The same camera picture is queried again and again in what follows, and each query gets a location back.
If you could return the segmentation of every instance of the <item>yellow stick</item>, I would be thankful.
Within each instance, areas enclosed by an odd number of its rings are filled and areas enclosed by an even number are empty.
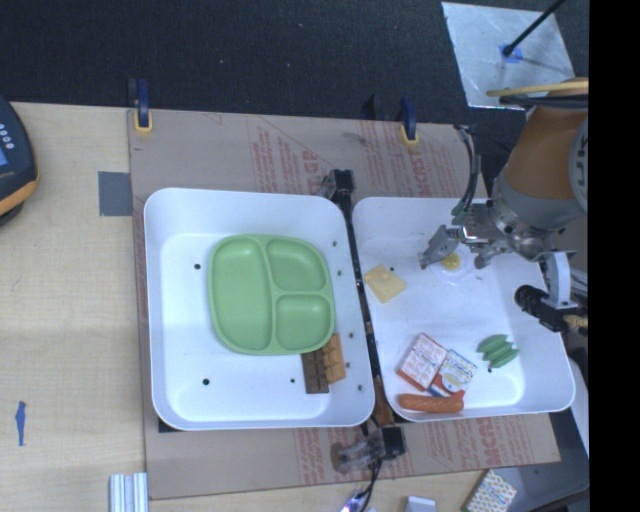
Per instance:
[[[515,87],[513,89],[494,89],[487,91],[487,96],[511,96],[513,94],[530,94],[532,92],[562,91],[566,89],[589,90],[589,80],[579,82],[560,82],[557,84],[530,85],[528,87]]]

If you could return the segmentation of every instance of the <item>cardboard sheet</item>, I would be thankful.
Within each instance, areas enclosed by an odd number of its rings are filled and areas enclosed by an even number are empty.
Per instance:
[[[355,199],[460,197],[469,174],[464,144],[450,125],[418,125],[403,144],[399,124],[154,111],[153,130],[128,116],[138,285],[145,449],[153,499],[366,481],[368,471],[335,471],[334,445],[362,439],[359,428],[177,432],[163,428],[151,401],[143,207],[164,187],[314,194],[332,169],[351,169]],[[486,191],[479,183],[477,197]],[[530,414],[402,424],[407,453],[380,478],[556,462],[549,416]]]

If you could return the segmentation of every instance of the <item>wooden table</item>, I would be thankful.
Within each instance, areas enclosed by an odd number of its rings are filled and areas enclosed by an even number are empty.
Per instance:
[[[100,171],[129,172],[125,108],[14,103],[42,179],[0,228],[0,510],[109,509],[112,474],[145,471],[133,227],[101,216]],[[26,404],[24,446],[15,415]],[[480,471],[380,480],[460,510]],[[159,511],[338,511],[354,484],[153,501]]]

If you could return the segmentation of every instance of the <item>white tray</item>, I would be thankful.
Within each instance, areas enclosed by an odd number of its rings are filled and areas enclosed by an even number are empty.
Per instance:
[[[215,430],[366,421],[373,380],[344,216],[335,204],[315,196],[169,188],[147,200],[144,228],[152,397],[164,422]],[[221,239],[247,233],[300,238],[323,254],[347,363],[346,378],[329,393],[306,393],[299,355],[243,355],[216,338],[207,257]]]
[[[418,254],[441,224],[451,226],[457,200],[366,198],[353,212],[363,275],[378,264],[407,283],[385,304],[365,286],[376,337],[382,379],[392,408],[410,421],[480,418],[553,412],[573,401],[575,386],[560,334],[520,310],[515,291],[528,284],[545,289],[539,267],[516,254],[495,257],[476,270],[474,255],[460,245],[465,270],[458,279],[438,272],[439,264],[420,268]],[[419,393],[395,369],[415,336],[424,332],[478,366],[459,413],[411,412],[398,405],[400,393]],[[520,349],[506,366],[488,372],[476,347],[492,334],[507,334]]]

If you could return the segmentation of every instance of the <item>hot dog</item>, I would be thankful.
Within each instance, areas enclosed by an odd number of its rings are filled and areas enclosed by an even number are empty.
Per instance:
[[[457,396],[427,396],[402,393],[398,396],[400,407],[422,412],[459,412],[464,408],[464,401]]]

